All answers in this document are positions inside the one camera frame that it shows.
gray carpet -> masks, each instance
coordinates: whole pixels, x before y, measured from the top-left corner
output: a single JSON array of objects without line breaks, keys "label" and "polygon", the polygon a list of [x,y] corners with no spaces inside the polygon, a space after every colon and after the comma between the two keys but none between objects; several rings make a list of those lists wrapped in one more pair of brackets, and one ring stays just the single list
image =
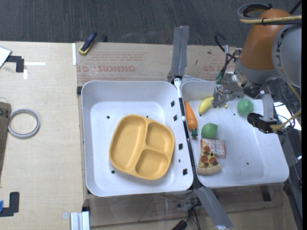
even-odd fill
[{"label": "gray carpet", "polygon": [[242,47],[250,26],[238,20],[240,6],[271,3],[289,12],[298,1],[0,0],[0,40],[76,42],[96,30],[96,41],[105,33],[109,42],[172,44],[174,27],[189,25],[189,45],[215,45],[219,31]]}]

toy pizza slice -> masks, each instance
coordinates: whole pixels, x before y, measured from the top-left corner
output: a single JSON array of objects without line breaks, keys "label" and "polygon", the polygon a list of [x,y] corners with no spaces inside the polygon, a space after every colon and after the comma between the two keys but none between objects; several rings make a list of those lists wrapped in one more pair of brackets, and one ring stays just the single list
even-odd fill
[{"label": "toy pizza slice", "polygon": [[217,161],[210,147],[205,141],[202,141],[201,156],[197,166],[197,173],[202,175],[209,175],[217,173],[221,169],[222,166]]}]

wooden table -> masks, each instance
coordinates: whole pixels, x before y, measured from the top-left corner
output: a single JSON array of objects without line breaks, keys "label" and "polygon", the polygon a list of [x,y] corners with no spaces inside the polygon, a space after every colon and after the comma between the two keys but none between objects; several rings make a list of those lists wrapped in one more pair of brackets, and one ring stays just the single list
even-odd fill
[{"label": "wooden table", "polygon": [[[0,179],[0,200],[9,206],[9,194],[20,193],[19,212],[0,218],[0,229],[69,229],[69,214],[83,205],[83,173],[76,66],[72,44],[0,42],[0,46],[22,56],[25,62],[45,62],[27,66],[28,76],[15,72],[14,63],[0,70],[0,96],[12,105],[35,110],[40,130],[27,139],[8,134]],[[29,115],[14,118],[12,127],[28,132],[35,126]],[[296,229],[287,196],[280,207],[232,212],[236,229]],[[171,229],[179,219],[121,224],[95,229]],[[216,229],[208,216],[200,217],[202,227]],[[189,221],[188,229],[196,225]]]}]

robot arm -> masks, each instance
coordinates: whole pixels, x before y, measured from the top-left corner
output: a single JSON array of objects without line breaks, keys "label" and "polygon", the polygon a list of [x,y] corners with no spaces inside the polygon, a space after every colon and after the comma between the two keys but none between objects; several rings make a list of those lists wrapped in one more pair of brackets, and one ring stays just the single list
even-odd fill
[{"label": "robot arm", "polygon": [[[286,11],[267,7],[259,17],[262,22],[278,18],[292,16]],[[301,37],[302,25],[298,20],[253,25],[236,62],[235,71],[225,74],[221,85],[214,89],[212,106],[224,106],[226,102],[244,95],[262,99],[264,114],[258,116],[263,123],[260,130],[271,133],[270,125],[272,122],[276,124],[277,120],[273,119],[273,101],[268,84],[281,77],[287,83],[301,87]]]}]

pepperoni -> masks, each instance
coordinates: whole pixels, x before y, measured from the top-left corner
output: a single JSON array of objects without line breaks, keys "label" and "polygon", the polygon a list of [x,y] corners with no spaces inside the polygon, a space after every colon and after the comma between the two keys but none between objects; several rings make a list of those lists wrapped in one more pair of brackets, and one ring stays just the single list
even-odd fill
[{"label": "pepperoni", "polygon": [[206,155],[202,155],[201,161],[202,161],[203,163],[207,162],[207,161],[208,161],[208,157],[207,157]]},{"label": "pepperoni", "polygon": [[203,148],[203,150],[204,150],[204,151],[210,151],[210,148],[209,148],[208,146],[205,146],[205,147]]},{"label": "pepperoni", "polygon": [[214,161],[216,161],[215,157],[212,157],[212,158],[209,159],[209,163],[213,163]]}]

